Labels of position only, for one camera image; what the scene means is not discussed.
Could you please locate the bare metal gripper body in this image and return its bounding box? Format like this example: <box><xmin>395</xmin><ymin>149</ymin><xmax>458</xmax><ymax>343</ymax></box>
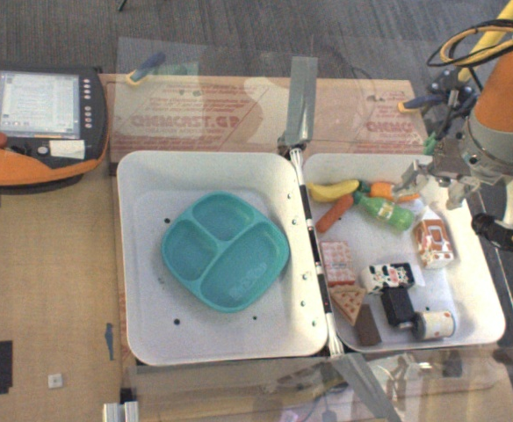
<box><xmin>429</xmin><ymin>137</ymin><xmax>482</xmax><ymax>187</ymax></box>

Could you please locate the pink packet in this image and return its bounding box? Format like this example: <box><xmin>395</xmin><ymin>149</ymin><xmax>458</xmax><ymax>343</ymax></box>
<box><xmin>318</xmin><ymin>240</ymin><xmax>358</xmax><ymax>288</ymax></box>

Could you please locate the brown cardboard board red print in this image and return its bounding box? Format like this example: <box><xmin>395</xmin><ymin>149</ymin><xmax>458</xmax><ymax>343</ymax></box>
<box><xmin>98</xmin><ymin>72</ymin><xmax>433</xmax><ymax>368</ymax></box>

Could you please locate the green bottle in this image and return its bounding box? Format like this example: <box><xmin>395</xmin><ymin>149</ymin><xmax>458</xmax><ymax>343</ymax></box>
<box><xmin>352</xmin><ymin>190</ymin><xmax>416</xmax><ymax>233</ymax></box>

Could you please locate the teal divided plate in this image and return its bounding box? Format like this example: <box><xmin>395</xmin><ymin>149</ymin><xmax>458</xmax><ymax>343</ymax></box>
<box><xmin>160</xmin><ymin>190</ymin><xmax>292</xmax><ymax>315</ymax></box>

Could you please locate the white plastic tray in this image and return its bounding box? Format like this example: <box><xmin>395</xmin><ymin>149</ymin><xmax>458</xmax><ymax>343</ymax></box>
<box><xmin>301</xmin><ymin>152</ymin><xmax>508</xmax><ymax>354</ymax></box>
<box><xmin>115</xmin><ymin>149</ymin><xmax>330</xmax><ymax>367</ymax></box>

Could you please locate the white and orange carton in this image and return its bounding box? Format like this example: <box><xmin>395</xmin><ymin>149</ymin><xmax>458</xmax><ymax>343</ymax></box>
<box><xmin>411</xmin><ymin>204</ymin><xmax>456</xmax><ymax>271</ymax></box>

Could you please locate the orange sausage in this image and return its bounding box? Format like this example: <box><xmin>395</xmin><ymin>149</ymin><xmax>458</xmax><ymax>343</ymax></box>
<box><xmin>314</xmin><ymin>193</ymin><xmax>356</xmax><ymax>235</ymax></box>

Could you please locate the pizza slice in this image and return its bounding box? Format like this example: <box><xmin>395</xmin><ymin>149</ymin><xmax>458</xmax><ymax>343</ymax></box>
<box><xmin>329</xmin><ymin>283</ymin><xmax>368</xmax><ymax>328</ymax></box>

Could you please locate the orange carrot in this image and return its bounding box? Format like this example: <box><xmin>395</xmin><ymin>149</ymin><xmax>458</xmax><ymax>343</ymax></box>
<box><xmin>358</xmin><ymin>180</ymin><xmax>421</xmax><ymax>205</ymax></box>

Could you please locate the black box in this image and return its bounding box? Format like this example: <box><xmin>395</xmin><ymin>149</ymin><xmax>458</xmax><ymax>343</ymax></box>
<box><xmin>379</xmin><ymin>287</ymin><xmax>416</xmax><ymax>329</ymax></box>

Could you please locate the brown block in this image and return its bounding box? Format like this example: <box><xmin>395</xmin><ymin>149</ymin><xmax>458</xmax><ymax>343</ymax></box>
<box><xmin>353</xmin><ymin>302</ymin><xmax>383</xmax><ymax>348</ymax></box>

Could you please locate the black cylinder on white bracket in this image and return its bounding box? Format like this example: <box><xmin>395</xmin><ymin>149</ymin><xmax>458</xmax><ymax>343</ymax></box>
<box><xmin>471</xmin><ymin>178</ymin><xmax>513</xmax><ymax>255</ymax></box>

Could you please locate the cow print carton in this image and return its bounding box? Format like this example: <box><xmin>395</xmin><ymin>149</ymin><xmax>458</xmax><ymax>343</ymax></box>
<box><xmin>359</xmin><ymin>261</ymin><xmax>416</xmax><ymax>295</ymax></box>

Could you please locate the yellow banana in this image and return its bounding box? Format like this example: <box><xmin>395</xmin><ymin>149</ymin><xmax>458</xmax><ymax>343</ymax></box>
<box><xmin>306</xmin><ymin>178</ymin><xmax>361</xmax><ymax>204</ymax></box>

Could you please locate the white can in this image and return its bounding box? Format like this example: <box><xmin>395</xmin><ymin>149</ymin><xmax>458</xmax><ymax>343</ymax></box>
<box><xmin>409</xmin><ymin>309</ymin><xmax>457</xmax><ymax>342</ymax></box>

